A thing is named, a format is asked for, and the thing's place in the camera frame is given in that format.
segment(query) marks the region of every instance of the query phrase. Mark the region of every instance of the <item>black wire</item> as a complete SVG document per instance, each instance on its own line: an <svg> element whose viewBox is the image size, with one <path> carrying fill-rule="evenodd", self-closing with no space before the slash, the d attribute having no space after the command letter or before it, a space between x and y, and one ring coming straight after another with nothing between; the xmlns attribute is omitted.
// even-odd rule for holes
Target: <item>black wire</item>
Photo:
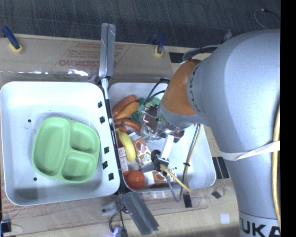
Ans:
<svg viewBox="0 0 296 237"><path fill-rule="evenodd" d="M123 221L123 217L122 217L122 212L129 213L128 210L125 207L123 207L122 209L118 210L109 220L109 227L110 227L110 230L112 231L112 233L114 233L114 228L112 226L112 222L118 213L120 214L120 218L121 218L122 225L123 225L123 230L125 229L124 221Z"/></svg>
<svg viewBox="0 0 296 237"><path fill-rule="evenodd" d="M109 227L110 227L110 230L112 231L112 233L114 233L114 229L112 227L112 222L113 222L113 219L117 216L117 214L120 212L120 210L118 210L109 220Z"/></svg>
<svg viewBox="0 0 296 237"><path fill-rule="evenodd" d="M264 12L269 12L271 14L273 14L274 16L276 16L279 20L281 20L281 17L279 15L277 15L274 11L271 11L271 10L268 10L268 9L265 9L263 8L262 9Z"/></svg>
<svg viewBox="0 0 296 237"><path fill-rule="evenodd" d="M122 216L122 210L119 211L119 215L120 215L120 219L122 221L123 230L125 230L124 220L123 220L123 216Z"/></svg>
<svg viewBox="0 0 296 237"><path fill-rule="evenodd" d="M171 185L171 183L170 183L170 180L168 179L168 175L167 175L167 173L164 173L164 172L162 172L162 174L164 175L164 177L165 177L165 179L167 180L167 183L168 183L168 185L169 185L169 188L170 188L170 191L171 191L171 193L172 193L172 196L173 196L173 198L174 198L174 200L176 201L176 202L180 202L180 200L181 200L181 192L180 192L180 196L179 196L179 199L177 198L177 196L175 195L175 193L174 193L174 190L173 190L173 188L172 188L172 185Z"/></svg>
<svg viewBox="0 0 296 237"><path fill-rule="evenodd" d="M212 53L217 49L217 47L202 47L200 48L201 53Z"/></svg>
<svg viewBox="0 0 296 237"><path fill-rule="evenodd" d="M154 87L152 88L152 90L149 92L147 98L145 99L145 101L143 102L143 105L145 105L148 102L148 99L150 98L151 94L153 93L153 91L157 88L157 86L162 83L162 82L166 82L169 83L170 80L168 79L164 79L164 78L160 78L159 82L157 82Z"/></svg>
<svg viewBox="0 0 296 237"><path fill-rule="evenodd" d="M151 101L155 96L157 96L157 95L159 95L159 94L161 94L161 93L164 93L165 91L166 91L166 90L164 89L164 90L161 90L161 91L159 91L159 92L153 94L151 97L148 98L147 102Z"/></svg>

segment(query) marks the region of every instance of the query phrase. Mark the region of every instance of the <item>red tomato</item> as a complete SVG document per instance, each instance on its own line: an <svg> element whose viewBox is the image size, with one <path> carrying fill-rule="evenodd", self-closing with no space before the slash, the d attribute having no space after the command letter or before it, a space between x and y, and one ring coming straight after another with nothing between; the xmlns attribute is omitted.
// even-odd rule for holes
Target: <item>red tomato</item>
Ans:
<svg viewBox="0 0 296 237"><path fill-rule="evenodd" d="M139 170L133 170L129 172L127 175L127 184L128 186L133 190L138 190L142 186L144 186L145 183L145 176L144 174Z"/></svg>

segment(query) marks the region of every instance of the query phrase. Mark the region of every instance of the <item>yellow banana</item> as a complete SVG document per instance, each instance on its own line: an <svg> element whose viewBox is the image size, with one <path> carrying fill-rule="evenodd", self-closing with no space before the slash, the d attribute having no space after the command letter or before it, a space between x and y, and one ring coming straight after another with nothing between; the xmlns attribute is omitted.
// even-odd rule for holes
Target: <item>yellow banana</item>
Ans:
<svg viewBox="0 0 296 237"><path fill-rule="evenodd" d="M118 128L116 129L116 132L118 133L118 137L125 148L127 160L133 162L136 158L133 142L126 132L121 132Z"/></svg>

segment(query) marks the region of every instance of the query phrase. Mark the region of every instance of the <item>green plate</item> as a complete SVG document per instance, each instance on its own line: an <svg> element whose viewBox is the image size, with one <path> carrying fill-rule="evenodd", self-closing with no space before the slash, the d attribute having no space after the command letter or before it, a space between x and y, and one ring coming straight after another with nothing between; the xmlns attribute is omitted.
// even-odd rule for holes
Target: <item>green plate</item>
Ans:
<svg viewBox="0 0 296 237"><path fill-rule="evenodd" d="M37 131L32 163L43 176L83 183L93 176L99 153L100 137L94 129L69 118L51 117Z"/></svg>

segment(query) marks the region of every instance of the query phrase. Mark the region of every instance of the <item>toy carrot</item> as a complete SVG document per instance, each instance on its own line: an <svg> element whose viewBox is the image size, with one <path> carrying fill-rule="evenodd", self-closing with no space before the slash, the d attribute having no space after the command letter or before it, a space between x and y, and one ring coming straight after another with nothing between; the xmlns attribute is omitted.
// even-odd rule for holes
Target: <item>toy carrot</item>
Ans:
<svg viewBox="0 0 296 237"><path fill-rule="evenodd" d="M137 109L140 107L140 103L138 102L133 102L127 105L121 112L114 117L114 119L122 119L125 118L129 115L132 115L134 112L137 111Z"/></svg>
<svg viewBox="0 0 296 237"><path fill-rule="evenodd" d="M113 108L112 113L116 116L118 115L127 105L136 101L136 96L134 94L129 95L119 101Z"/></svg>

